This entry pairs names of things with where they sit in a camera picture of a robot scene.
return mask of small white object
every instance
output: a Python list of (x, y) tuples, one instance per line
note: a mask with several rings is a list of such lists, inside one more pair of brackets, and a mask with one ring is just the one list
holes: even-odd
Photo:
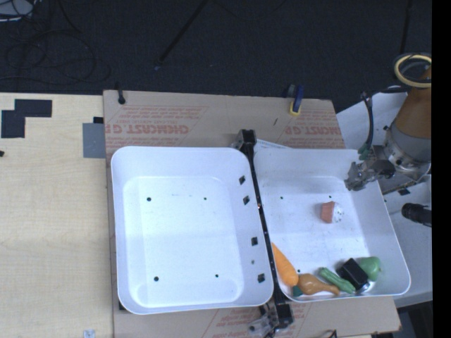
[(277, 149), (291, 149), (288, 146), (280, 145), (272, 142), (268, 142), (266, 140), (257, 139), (257, 143), (254, 146), (254, 152), (257, 153), (261, 149), (266, 148), (277, 148)]
[(94, 330), (84, 330), (83, 338), (96, 338), (96, 332)]
[(340, 203), (335, 202), (335, 205), (333, 206), (333, 212), (332, 212), (332, 221), (334, 223), (341, 222), (345, 212), (343, 210), (343, 207)]
[(31, 16), (33, 5), (27, 0), (0, 0), (0, 21), (19, 20)]

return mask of black hole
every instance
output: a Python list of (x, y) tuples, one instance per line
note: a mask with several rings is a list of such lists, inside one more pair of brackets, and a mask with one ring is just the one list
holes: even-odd
[(400, 189), (397, 191), (400, 195), (408, 195), (410, 194), (408, 189)]

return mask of black cable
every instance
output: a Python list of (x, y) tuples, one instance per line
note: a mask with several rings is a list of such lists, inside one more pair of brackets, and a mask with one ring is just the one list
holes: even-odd
[(82, 32), (80, 29), (78, 29), (78, 27), (76, 27), (73, 23), (72, 20), (68, 17), (68, 14), (66, 13), (66, 10), (63, 7), (63, 4), (61, 3), (61, 0), (56, 0), (56, 2), (59, 5), (59, 8), (61, 9), (61, 12), (64, 15), (64, 18), (67, 20), (67, 22), (69, 23), (69, 25), (76, 31), (76, 32)]
[(171, 52), (172, 49), (176, 46), (176, 44), (180, 41), (182, 36), (187, 32), (191, 24), (194, 22), (196, 17), (201, 13), (202, 9), (205, 7), (206, 3), (208, 3), (209, 0), (202, 0), (200, 5), (196, 8), (194, 13), (190, 16), (188, 21), (183, 25), (182, 29), (179, 31), (179, 33), (175, 36), (174, 40), (169, 44), (169, 46), (166, 48), (166, 50), (157, 58), (155, 61), (155, 70), (158, 70), (161, 67), (161, 64), (166, 59), (167, 55)]
[(404, 53), (404, 50), (405, 50), (405, 47), (406, 47), (407, 33), (409, 31), (410, 15), (412, 14), (412, 7), (413, 7), (413, 5), (414, 5), (414, 0), (407, 0), (406, 16), (405, 16), (405, 19), (404, 19), (404, 27), (402, 29), (400, 54)]
[(361, 154), (359, 158), (361, 160), (365, 160), (365, 158), (369, 154), (371, 145), (373, 144), (373, 136), (374, 136), (373, 99), (366, 92), (362, 92), (360, 94), (360, 98), (365, 103), (366, 110), (368, 111), (368, 117), (369, 117), (368, 137), (366, 138), (366, 141), (364, 142), (364, 144), (358, 150), (359, 154)]
[(393, 93), (407, 93), (408, 89), (406, 87), (391, 87), (384, 90), (380, 90), (378, 92), (374, 92), (373, 95), (376, 95), (377, 93), (382, 94), (393, 94)]
[(337, 338), (337, 330), (333, 330), (332, 334), (328, 338)]
[(233, 11), (231, 11), (229, 8), (227, 8), (226, 6), (224, 6), (222, 3), (218, 2), (217, 0), (212, 0), (216, 5), (218, 5), (219, 7), (221, 7), (223, 10), (227, 11), (229, 14), (231, 14), (232, 16), (234, 16), (237, 19), (243, 20), (243, 21), (257, 21), (257, 20), (262, 20), (264, 18), (269, 17), (270, 15), (274, 14), (276, 11), (278, 11), (283, 5), (285, 5), (285, 3), (288, 0), (282, 0), (272, 11), (270, 11), (269, 13), (265, 13), (262, 15), (258, 15), (256, 17), (253, 18), (244, 18), (242, 16), (239, 16), (237, 13), (234, 13)]
[[(9, 47), (4, 54), (7, 65), (16, 69), (16, 73), (4, 75), (0, 77), (0, 80), (16, 80), (19, 83), (21, 80), (31, 80), (33, 82), (41, 82), (43, 84), (51, 85), (73, 85), (79, 82), (95, 83), (108, 79), (111, 76), (110, 66), (99, 58), (96, 58), (93, 48), (80, 36), (81, 31), (71, 22), (67, 16), (66, 11), (62, 7), (61, 0), (44, 0), (45, 5), (41, 2), (34, 4), (32, 13), (28, 16), (23, 16), (22, 19), (15, 22), (6, 22), (5, 28), (8, 31), (8, 35), (11, 39), (17, 42), (17, 44)], [(64, 18), (69, 22), (72, 29), (51, 29), (52, 20), (54, 19), (57, 7), (61, 10)], [(78, 44), (81, 44), (82, 51), (87, 53), (86, 56), (76, 56), (72, 59), (66, 59), (65, 61), (58, 62), (49, 54), (51, 48), (52, 37), (68, 37), (69, 39), (76, 39)], [(65, 68), (70, 68), (77, 64), (89, 62), (88, 71), (84, 71), (81, 75), (74, 75), (64, 71)], [(92, 74), (99, 68), (99, 64), (104, 68), (100, 72), (100, 76), (97, 79), (91, 78)], [(37, 68), (50, 69), (57, 71), (60, 75), (64, 76), (67, 80), (65, 82), (54, 82), (52, 79), (38, 79), (36, 77), (24, 75), (23, 72), (32, 72)], [(81, 69), (73, 69), (74, 72), (80, 72)]]
[[(30, 20), (30, 15), (32, 14), (32, 12), (34, 11), (34, 5), (32, 6), (32, 10), (27, 13), (27, 14), (22, 14), (21, 12), (19, 12), (19, 10), (17, 9), (16, 5), (14, 4), (15, 0), (9, 0), (8, 2), (11, 2), (11, 6), (13, 7), (13, 9), (16, 12), (16, 16), (13, 16), (9, 19), (6, 19), (6, 26), (8, 26), (9, 23), (12, 23), (16, 20), (19, 21), (29, 21)], [(25, 61), (25, 57), (27, 55), (27, 51), (25, 49), (23, 49), (22, 54), (20, 55), (20, 61), (23, 63), (23, 61)]]
[(4, 22), (8, 22), (8, 21), (16, 21), (16, 20), (21, 19), (21, 18), (26, 18), (32, 13), (32, 10), (30, 12), (26, 13), (26, 14), (21, 13), (18, 10), (17, 6), (16, 6), (16, 0), (5, 0), (2, 3), (0, 3), (0, 6), (6, 5), (6, 4), (9, 4), (9, 3), (11, 3), (11, 7), (16, 12), (16, 14), (15, 15), (9, 15), (9, 14), (1, 14), (0, 13), (0, 20), (2, 20), (3, 23)]

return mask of black tape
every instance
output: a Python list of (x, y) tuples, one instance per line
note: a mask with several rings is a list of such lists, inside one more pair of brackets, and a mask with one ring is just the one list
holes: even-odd
[(101, 116), (94, 116), (92, 118), (92, 122), (94, 124), (103, 124), (104, 123), (104, 119)]
[(1, 137), (25, 138), (25, 118), (51, 118), (51, 100), (16, 99), (14, 110), (1, 112)]

